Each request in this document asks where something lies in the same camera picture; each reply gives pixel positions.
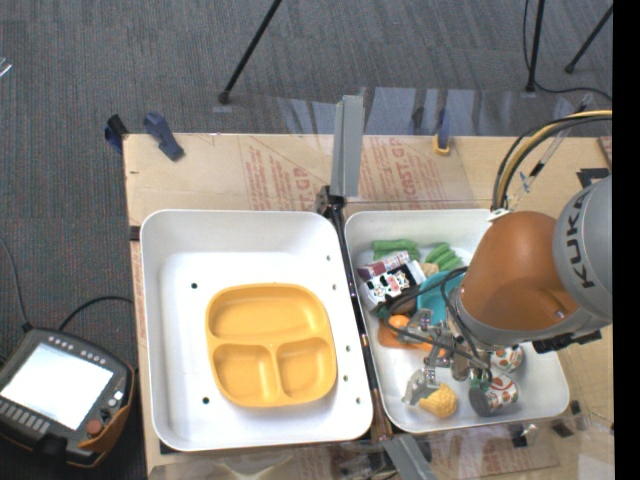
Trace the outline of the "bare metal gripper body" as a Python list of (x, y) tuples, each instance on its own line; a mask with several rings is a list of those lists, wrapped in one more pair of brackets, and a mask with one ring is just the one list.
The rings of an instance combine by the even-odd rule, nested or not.
[(490, 355), (475, 349), (472, 343), (455, 334), (446, 323), (429, 326), (427, 342), (431, 345), (424, 359), (428, 383), (441, 383), (445, 370), (458, 382), (484, 383), (493, 379)]

